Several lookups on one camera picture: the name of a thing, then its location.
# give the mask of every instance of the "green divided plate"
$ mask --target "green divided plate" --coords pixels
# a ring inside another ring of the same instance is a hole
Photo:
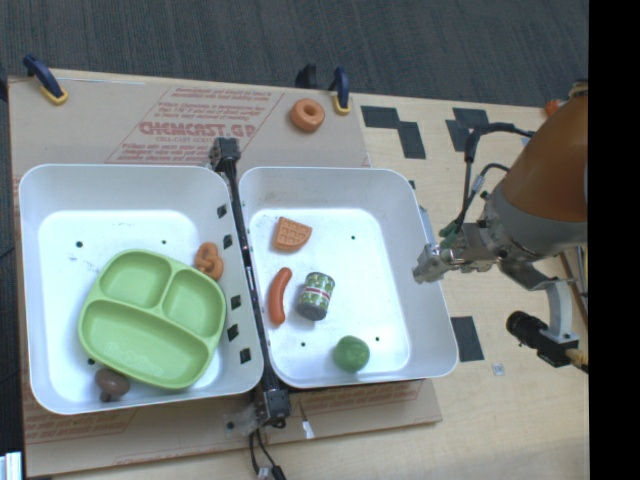
[[[225,315],[224,293],[213,279],[162,254],[132,249],[100,272],[78,334],[95,361],[147,384],[182,389],[209,366]]]

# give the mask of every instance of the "toy pretzel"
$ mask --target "toy pretzel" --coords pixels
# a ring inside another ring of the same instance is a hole
[[[196,268],[214,280],[220,279],[224,272],[224,263],[218,256],[218,247],[213,242],[204,242],[196,253]]]

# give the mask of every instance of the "toy sausage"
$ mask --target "toy sausage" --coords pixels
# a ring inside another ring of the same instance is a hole
[[[269,287],[269,317],[276,325],[284,322],[284,289],[287,287],[291,275],[292,272],[290,268],[281,268],[273,278],[273,281],[271,281],[271,286]]]

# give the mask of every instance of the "green ball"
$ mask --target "green ball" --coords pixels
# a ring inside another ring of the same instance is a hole
[[[369,362],[369,346],[356,336],[344,336],[333,349],[333,360],[347,372],[357,372]]]

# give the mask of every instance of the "gray carpet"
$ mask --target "gray carpet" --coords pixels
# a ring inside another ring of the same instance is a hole
[[[588,78],[589,0],[0,0],[0,64],[542,106]],[[21,448],[7,105],[0,102],[0,455]]]

